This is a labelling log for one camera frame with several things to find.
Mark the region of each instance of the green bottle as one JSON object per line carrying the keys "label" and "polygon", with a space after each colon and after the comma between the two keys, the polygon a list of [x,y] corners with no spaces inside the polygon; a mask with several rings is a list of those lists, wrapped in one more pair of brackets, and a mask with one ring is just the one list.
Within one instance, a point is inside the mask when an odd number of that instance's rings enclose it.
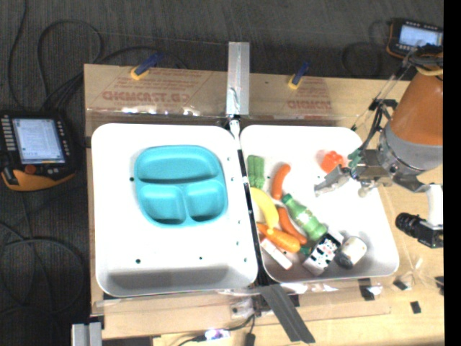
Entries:
{"label": "green bottle", "polygon": [[293,197],[287,193],[282,202],[287,206],[288,213],[296,224],[301,227],[312,241],[318,241],[328,229],[318,221],[315,215],[302,204],[299,204]]}

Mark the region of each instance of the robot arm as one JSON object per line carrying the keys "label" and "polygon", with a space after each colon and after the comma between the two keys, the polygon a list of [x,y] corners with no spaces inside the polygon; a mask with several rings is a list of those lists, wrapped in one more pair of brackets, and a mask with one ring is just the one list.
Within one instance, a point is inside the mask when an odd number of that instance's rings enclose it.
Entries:
{"label": "robot arm", "polygon": [[[408,85],[400,102],[394,106],[383,99],[401,78],[409,66],[415,66],[418,72]],[[395,108],[388,114],[388,106]],[[403,60],[402,66],[374,98],[367,109],[368,115],[375,113],[370,133],[364,143],[348,158],[347,167],[339,165],[328,173],[325,180],[314,186],[316,196],[339,188],[349,179],[360,182],[359,195],[364,197],[371,189],[380,185],[400,185],[411,192],[425,192],[429,201],[428,220],[420,219],[424,227],[434,231],[443,228],[443,193],[441,185],[426,185],[418,176],[427,170],[442,164],[443,149],[443,49],[433,45],[417,47]],[[382,119],[387,123],[382,127]],[[360,124],[354,124],[356,130]],[[379,133],[376,149],[367,148],[373,136]],[[402,222],[409,222],[408,217]],[[400,224],[405,229],[408,224]],[[428,246],[440,247],[440,239],[429,240]]]}

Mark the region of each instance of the blue clamp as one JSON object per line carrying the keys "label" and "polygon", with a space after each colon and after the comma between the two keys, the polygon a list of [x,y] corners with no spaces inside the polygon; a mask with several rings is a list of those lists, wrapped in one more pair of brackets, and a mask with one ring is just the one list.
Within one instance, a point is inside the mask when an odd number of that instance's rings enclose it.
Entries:
{"label": "blue clamp", "polygon": [[163,53],[155,53],[149,56],[139,66],[131,70],[131,77],[134,80],[139,81],[141,78],[146,76],[147,73],[149,73],[149,68],[156,66],[158,62],[161,61],[163,58],[164,58]]}
{"label": "blue clamp", "polygon": [[293,74],[291,76],[290,80],[288,81],[288,86],[291,89],[297,89],[300,86],[303,76],[309,70],[309,66],[310,66],[309,62],[305,61],[303,65],[301,66],[301,68],[299,69],[299,71],[297,71],[296,74]]}

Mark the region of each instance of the black device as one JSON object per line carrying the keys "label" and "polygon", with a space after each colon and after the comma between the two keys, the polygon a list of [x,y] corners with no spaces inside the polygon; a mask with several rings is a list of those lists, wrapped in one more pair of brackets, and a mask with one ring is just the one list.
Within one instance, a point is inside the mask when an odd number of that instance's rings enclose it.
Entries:
{"label": "black device", "polygon": [[0,172],[7,187],[36,191],[76,172],[73,143],[56,112],[0,111]]}
{"label": "black device", "polygon": [[443,228],[434,228],[424,224],[425,220],[420,216],[409,213],[400,213],[395,219],[398,229],[408,234],[410,237],[418,239],[418,242],[436,249],[444,246]]}
{"label": "black device", "polygon": [[443,28],[404,18],[395,18],[390,21],[386,51],[392,56],[405,58],[415,46],[428,44],[443,46]]}

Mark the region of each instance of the black cable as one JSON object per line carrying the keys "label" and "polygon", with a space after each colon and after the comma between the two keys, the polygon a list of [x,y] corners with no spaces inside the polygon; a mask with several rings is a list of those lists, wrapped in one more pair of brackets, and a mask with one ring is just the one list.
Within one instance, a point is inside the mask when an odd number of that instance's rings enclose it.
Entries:
{"label": "black cable", "polygon": [[[40,205],[38,208],[35,208],[31,211],[29,211],[27,214],[28,215],[31,215],[33,213],[38,213],[39,211],[42,211],[46,208],[49,208],[51,203],[54,203],[56,201],[59,201],[60,199],[64,198],[65,196],[67,195],[70,195],[71,193],[74,193],[75,191],[77,190],[80,190],[81,188],[86,188],[86,185],[83,184],[83,185],[77,185],[73,188],[71,188],[70,190],[66,190],[64,193],[62,192],[59,192],[56,196],[54,196],[53,198],[47,200],[45,203],[43,203],[42,205]],[[20,221],[22,221],[25,217],[22,217],[21,219],[19,219],[17,222],[15,223],[19,223]]]}
{"label": "black cable", "polygon": [[[251,328],[250,328],[250,331],[249,333],[251,333],[253,331],[253,328],[254,328],[254,322],[255,322],[255,314],[252,314],[250,315],[242,324],[239,324],[238,326],[235,326],[235,327],[231,327],[231,328],[224,328],[225,331],[229,331],[229,332],[232,332],[232,331],[236,331],[238,329],[242,329],[242,328],[245,328],[246,325],[250,322],[250,321],[253,321],[252,325],[251,325]],[[178,344],[177,346],[182,346],[182,345],[185,345],[187,344],[188,342],[202,342],[202,341],[206,341],[206,337],[204,334],[200,334],[198,336],[195,336],[195,337],[192,337],[192,338],[189,338],[188,340],[185,340],[183,342],[181,342],[180,344]]]}
{"label": "black cable", "polygon": [[54,27],[56,27],[58,25],[68,25],[68,24],[85,26],[85,27],[89,28],[97,36],[97,39],[98,39],[98,51],[97,51],[96,55],[90,60],[90,63],[94,63],[95,61],[97,61],[99,59],[99,57],[101,56],[101,54],[102,54],[102,50],[103,50],[102,36],[99,33],[99,31],[95,27],[93,27],[91,24],[89,24],[89,23],[87,23],[85,21],[79,20],[79,19],[59,19],[57,21],[54,21],[50,25],[48,25],[40,33],[40,36],[39,36],[38,42],[37,42],[38,72],[39,72],[39,75],[40,75],[40,80],[41,80],[42,85],[43,85],[43,89],[45,91],[45,101],[43,102],[42,107],[40,108],[41,110],[49,110],[51,108],[49,102],[53,98],[53,95],[59,93],[59,91],[61,91],[61,90],[64,90],[65,93],[60,96],[59,103],[56,105],[56,109],[59,110],[59,108],[60,108],[60,106],[61,106],[61,104],[63,102],[63,99],[65,99],[70,94],[73,94],[78,89],[78,87],[80,86],[79,82],[83,79],[83,72],[80,71],[77,75],[75,75],[74,77],[69,79],[67,82],[65,82],[64,84],[61,84],[52,93],[48,92],[48,87],[47,87],[47,84],[46,84],[45,75],[44,75],[44,71],[43,71],[43,64],[42,64],[42,59],[41,59],[42,42],[43,42],[44,37],[48,33],[50,33],[50,31]]}
{"label": "black cable", "polygon": [[193,338],[189,338],[188,340],[185,340],[183,342],[181,342],[178,346],[183,346],[189,342],[202,342],[202,341],[206,341],[206,337],[201,334],[200,336],[196,336],[196,337],[193,337]]}
{"label": "black cable", "polygon": [[253,322],[251,323],[251,328],[249,332],[245,335],[245,344],[244,346],[254,346],[256,342],[256,335],[253,334],[254,323],[256,321],[256,317],[253,316]]}
{"label": "black cable", "polygon": [[[65,193],[60,193],[56,197],[46,202],[46,204],[43,204],[39,206],[38,208],[35,208],[30,211],[27,210],[27,206],[24,201],[24,193],[21,193],[24,215],[19,220],[17,220],[14,223],[14,225],[16,226],[19,222],[26,220],[29,237],[25,237],[24,235],[20,234],[16,229],[12,228],[9,224],[3,221],[0,221],[0,230],[3,229],[7,232],[3,236],[2,242],[0,243],[0,280],[1,280],[1,284],[3,285],[3,288],[5,289],[6,293],[10,296],[13,302],[15,302],[15,305],[13,307],[0,311],[0,321],[4,322],[5,318],[7,318],[8,316],[11,317],[17,313],[26,313],[26,314],[34,314],[34,315],[37,314],[41,318],[50,320],[48,321],[48,325],[50,327],[48,330],[49,337],[50,337],[51,342],[57,341],[58,342],[57,345],[66,344],[65,340],[63,339],[62,325],[60,325],[58,320],[60,319],[61,314],[64,311],[69,310],[77,302],[83,290],[85,289],[84,278],[86,277],[86,273],[84,270],[84,261],[68,245],[56,239],[34,237],[33,232],[32,232],[32,226],[29,220],[29,215],[32,213],[41,211],[45,208],[49,208],[52,202],[59,201],[62,197],[65,197],[69,193],[77,191],[78,189],[82,187],[85,187],[85,185],[79,185],[71,190],[67,190]],[[16,237],[16,241],[9,242],[12,236]],[[43,261],[41,260],[40,256],[35,250],[36,245],[38,244],[51,245],[53,247],[57,247],[61,250],[64,250],[65,252],[70,254],[70,256],[74,259],[74,261],[76,261],[78,265],[79,273],[77,277],[80,279],[80,283],[78,283],[78,288],[74,292],[73,296],[70,299],[66,299],[66,302],[59,307],[56,307],[55,304],[53,303],[53,294],[52,294],[52,289],[51,289],[50,278],[45,269],[45,265]],[[4,264],[3,263],[4,263],[4,255],[7,249],[13,249],[15,247],[20,247],[23,245],[25,245],[31,251],[34,257],[34,262],[32,263],[34,270],[32,273],[31,282],[25,286],[26,287],[25,296],[23,296],[23,298],[17,298],[10,291],[11,286],[7,285],[8,282],[7,282],[7,278],[5,278],[5,275],[4,275],[4,270],[3,270]],[[34,285],[34,274],[35,274],[36,267],[43,274],[44,281],[45,281],[45,287],[46,287],[45,290],[46,290],[48,301],[49,301],[48,305],[45,308],[43,308],[42,306],[32,306],[30,304],[31,300],[28,299],[29,294],[31,293],[31,290],[32,290],[32,286]]]}
{"label": "black cable", "polygon": [[444,52],[443,46],[435,46],[426,44],[424,46],[418,46],[418,50],[415,51],[408,58],[408,62],[416,67],[429,69],[427,66],[438,66],[444,67],[443,56],[438,56]]}
{"label": "black cable", "polygon": [[238,326],[235,326],[235,327],[231,327],[231,328],[226,328],[225,330],[226,331],[236,331],[238,329],[242,329],[242,328],[245,328],[246,325],[252,320],[254,319],[256,316],[254,314],[250,315],[246,321],[244,321],[242,324],[239,324]]}
{"label": "black cable", "polygon": [[96,64],[105,63],[105,62],[109,61],[110,59],[115,58],[116,56],[119,56],[119,55],[121,55],[123,53],[129,52],[129,51],[132,51],[132,50],[152,50],[154,52],[161,51],[166,56],[171,56],[177,62],[175,64],[175,66],[177,68],[187,69],[186,64],[184,64],[184,62],[181,61],[181,59],[179,59],[177,56],[173,55],[172,53],[170,53],[168,51],[159,50],[158,48],[156,48],[155,46],[152,46],[152,45],[127,46],[126,48],[122,48],[122,49],[119,49],[117,51],[114,51],[113,53],[110,53],[110,54],[106,55],[105,57],[99,59],[96,62]]}
{"label": "black cable", "polygon": [[27,13],[27,0],[22,0],[22,16],[21,16],[21,19],[19,21],[19,28],[17,30],[16,36],[14,37],[13,46],[12,46],[11,50],[9,51],[8,64],[6,66],[6,82],[8,84],[10,94],[12,96],[13,101],[21,108],[21,110],[26,110],[26,108],[17,99],[17,96],[14,93],[13,85],[12,85],[11,72],[12,72],[14,52],[16,51],[16,47],[18,45],[19,39],[20,39],[21,34],[22,34],[22,30],[24,28],[24,21],[25,21],[26,13]]}
{"label": "black cable", "polygon": [[375,135],[375,133],[378,131],[379,127],[380,127],[380,123],[381,123],[381,120],[382,120],[382,107],[384,106],[384,104],[379,104],[376,108],[376,113],[375,113],[375,116],[373,118],[373,123],[372,123],[372,126],[370,128],[370,131],[368,133],[368,136],[367,136],[367,139],[364,141],[364,143],[359,147],[359,150],[363,151],[365,150],[367,147],[368,147],[368,144],[370,143],[370,141],[372,140],[373,136]]}

